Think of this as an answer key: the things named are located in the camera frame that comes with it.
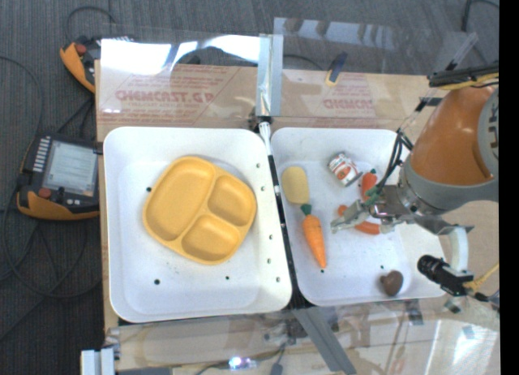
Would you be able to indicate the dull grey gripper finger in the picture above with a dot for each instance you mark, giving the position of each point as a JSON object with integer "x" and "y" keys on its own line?
{"x": 357, "y": 210}
{"x": 344, "y": 225}

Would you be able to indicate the pale yellow oval potato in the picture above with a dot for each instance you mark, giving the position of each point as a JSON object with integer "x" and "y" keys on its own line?
{"x": 295, "y": 184}

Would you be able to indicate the white plastic tray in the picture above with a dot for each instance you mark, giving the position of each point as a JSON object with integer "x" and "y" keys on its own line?
{"x": 134, "y": 243}
{"x": 348, "y": 276}

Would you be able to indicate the brown cardboard board red print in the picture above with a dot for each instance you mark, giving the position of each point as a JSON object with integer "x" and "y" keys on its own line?
{"x": 162, "y": 97}

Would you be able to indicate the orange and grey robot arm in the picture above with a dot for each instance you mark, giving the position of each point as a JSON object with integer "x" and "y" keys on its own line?
{"x": 450, "y": 150}

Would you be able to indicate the brown heart-shaped toy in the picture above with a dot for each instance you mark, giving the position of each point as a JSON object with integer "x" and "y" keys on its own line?
{"x": 392, "y": 283}

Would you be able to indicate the small orange carrot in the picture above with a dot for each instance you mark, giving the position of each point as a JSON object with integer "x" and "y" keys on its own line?
{"x": 368, "y": 182}

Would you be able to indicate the black cylinder on white bracket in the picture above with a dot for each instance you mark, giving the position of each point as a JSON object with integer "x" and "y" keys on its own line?
{"x": 444, "y": 274}

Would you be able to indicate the yellow divided plate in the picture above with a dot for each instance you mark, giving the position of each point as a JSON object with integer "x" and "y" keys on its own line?
{"x": 194, "y": 211}

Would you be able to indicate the large orange carrot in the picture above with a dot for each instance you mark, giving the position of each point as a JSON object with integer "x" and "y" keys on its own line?
{"x": 314, "y": 235}

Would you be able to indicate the small white and red can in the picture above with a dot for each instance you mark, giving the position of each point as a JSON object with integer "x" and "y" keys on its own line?
{"x": 344, "y": 168}

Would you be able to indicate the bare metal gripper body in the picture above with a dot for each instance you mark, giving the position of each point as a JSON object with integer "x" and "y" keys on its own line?
{"x": 389, "y": 203}

